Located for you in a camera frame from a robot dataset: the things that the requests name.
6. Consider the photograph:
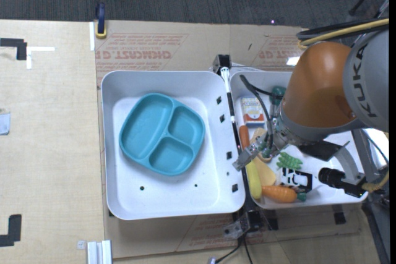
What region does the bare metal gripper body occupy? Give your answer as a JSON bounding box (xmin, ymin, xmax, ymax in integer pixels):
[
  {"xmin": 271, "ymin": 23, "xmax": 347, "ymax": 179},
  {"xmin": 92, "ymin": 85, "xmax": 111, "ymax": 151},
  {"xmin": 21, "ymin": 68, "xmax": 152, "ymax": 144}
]
[{"xmin": 252, "ymin": 125, "xmax": 298, "ymax": 162}]

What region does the green toy vegetable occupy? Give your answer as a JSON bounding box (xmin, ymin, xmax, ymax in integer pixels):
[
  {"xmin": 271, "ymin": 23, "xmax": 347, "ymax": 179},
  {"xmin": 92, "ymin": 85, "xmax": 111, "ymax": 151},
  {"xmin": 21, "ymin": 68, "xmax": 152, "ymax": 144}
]
[{"xmin": 275, "ymin": 151, "xmax": 304, "ymax": 171}]

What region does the orange sausage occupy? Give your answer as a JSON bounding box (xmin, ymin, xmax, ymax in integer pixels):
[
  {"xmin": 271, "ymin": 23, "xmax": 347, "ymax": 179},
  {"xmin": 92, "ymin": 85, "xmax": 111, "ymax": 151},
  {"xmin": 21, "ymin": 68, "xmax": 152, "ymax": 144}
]
[{"xmin": 238, "ymin": 124, "xmax": 251, "ymax": 150}]

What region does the yellow banana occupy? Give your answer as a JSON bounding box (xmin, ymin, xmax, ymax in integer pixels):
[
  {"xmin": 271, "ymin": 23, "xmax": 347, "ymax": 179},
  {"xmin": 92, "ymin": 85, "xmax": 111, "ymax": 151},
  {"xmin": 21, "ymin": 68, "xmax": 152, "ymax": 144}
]
[{"xmin": 245, "ymin": 159, "xmax": 263, "ymax": 200}]

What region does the pale yellow wedge slice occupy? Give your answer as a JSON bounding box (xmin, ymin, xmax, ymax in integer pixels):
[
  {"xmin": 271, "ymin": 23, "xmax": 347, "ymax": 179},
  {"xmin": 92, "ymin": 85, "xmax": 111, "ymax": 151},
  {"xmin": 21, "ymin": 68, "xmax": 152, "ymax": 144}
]
[{"xmin": 249, "ymin": 127, "xmax": 277, "ymax": 187}]

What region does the white and orange carton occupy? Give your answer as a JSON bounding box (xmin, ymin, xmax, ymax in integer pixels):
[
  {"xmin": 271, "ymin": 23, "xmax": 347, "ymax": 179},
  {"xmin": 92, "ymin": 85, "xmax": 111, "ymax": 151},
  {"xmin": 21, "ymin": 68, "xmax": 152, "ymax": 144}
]
[{"xmin": 240, "ymin": 96, "xmax": 267, "ymax": 128}]

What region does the white carton with black print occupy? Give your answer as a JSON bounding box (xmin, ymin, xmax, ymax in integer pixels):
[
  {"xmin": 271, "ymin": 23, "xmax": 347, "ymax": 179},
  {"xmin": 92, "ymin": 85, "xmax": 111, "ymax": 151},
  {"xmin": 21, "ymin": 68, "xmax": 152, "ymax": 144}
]
[{"xmin": 279, "ymin": 166, "xmax": 320, "ymax": 193}]

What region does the dark green round object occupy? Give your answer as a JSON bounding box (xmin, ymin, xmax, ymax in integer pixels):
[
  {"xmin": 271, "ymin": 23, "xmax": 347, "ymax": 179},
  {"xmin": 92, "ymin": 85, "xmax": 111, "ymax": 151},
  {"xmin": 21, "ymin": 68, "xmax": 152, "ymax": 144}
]
[{"xmin": 270, "ymin": 85, "xmax": 287, "ymax": 104}]

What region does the orange carrot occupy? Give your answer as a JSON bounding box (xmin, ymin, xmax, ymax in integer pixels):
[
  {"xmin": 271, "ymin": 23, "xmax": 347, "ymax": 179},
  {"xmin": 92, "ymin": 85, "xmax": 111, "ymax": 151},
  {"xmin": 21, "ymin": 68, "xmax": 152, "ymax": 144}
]
[{"xmin": 261, "ymin": 184, "xmax": 308, "ymax": 204}]

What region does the thin black and white rod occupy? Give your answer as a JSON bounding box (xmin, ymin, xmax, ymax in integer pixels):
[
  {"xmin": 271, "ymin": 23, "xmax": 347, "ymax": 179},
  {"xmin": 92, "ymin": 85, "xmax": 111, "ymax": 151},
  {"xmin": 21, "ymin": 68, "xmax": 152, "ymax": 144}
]
[{"xmin": 220, "ymin": 67, "xmax": 248, "ymax": 213}]

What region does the white plastic tray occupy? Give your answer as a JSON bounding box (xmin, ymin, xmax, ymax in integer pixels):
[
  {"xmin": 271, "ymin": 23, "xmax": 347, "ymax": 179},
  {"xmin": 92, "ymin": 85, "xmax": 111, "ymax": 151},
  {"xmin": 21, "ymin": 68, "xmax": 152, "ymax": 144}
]
[
  {"xmin": 100, "ymin": 70, "xmax": 247, "ymax": 221},
  {"xmin": 229, "ymin": 70, "xmax": 371, "ymax": 211}
]

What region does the blue divided plate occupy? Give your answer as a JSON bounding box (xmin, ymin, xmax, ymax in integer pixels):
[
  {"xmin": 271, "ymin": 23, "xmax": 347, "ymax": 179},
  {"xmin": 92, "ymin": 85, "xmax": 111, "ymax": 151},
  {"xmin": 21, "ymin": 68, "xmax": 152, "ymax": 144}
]
[{"xmin": 118, "ymin": 92, "xmax": 207, "ymax": 177}]

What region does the brown cardboard board red print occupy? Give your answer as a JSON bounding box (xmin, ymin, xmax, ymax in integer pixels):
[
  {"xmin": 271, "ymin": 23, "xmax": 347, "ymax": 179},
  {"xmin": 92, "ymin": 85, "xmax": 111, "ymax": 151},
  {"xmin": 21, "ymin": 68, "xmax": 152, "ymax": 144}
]
[{"xmin": 94, "ymin": 20, "xmax": 363, "ymax": 260}]

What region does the black block with thin wires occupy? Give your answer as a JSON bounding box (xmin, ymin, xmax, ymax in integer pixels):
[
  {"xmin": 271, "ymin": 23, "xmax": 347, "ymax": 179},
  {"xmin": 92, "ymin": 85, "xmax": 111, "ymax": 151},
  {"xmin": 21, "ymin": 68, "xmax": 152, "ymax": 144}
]
[
  {"xmin": 212, "ymin": 54, "xmax": 233, "ymax": 74},
  {"xmin": 244, "ymin": 209, "xmax": 264, "ymax": 232}
]

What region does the black cylinder on white bracket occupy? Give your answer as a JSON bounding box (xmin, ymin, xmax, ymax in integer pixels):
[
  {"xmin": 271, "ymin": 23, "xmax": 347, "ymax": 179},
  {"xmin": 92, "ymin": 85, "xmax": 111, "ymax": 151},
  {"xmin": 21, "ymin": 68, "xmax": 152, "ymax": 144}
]
[{"xmin": 317, "ymin": 141, "xmax": 369, "ymax": 198}]

